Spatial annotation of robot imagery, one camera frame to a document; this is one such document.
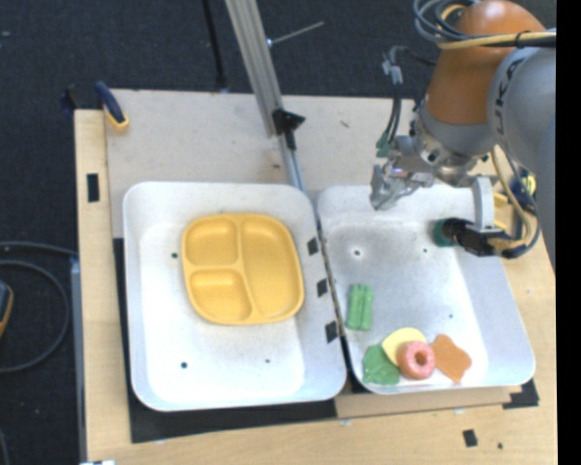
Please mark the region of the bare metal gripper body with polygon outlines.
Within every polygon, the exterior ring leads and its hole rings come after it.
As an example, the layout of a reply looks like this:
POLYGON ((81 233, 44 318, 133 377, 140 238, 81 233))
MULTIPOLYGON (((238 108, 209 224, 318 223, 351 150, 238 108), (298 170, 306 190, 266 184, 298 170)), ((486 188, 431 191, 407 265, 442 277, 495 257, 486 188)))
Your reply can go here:
POLYGON ((454 188, 471 187, 477 156, 462 155, 432 136, 395 136, 386 146, 380 167, 382 188, 387 193, 412 193, 442 182, 454 188))

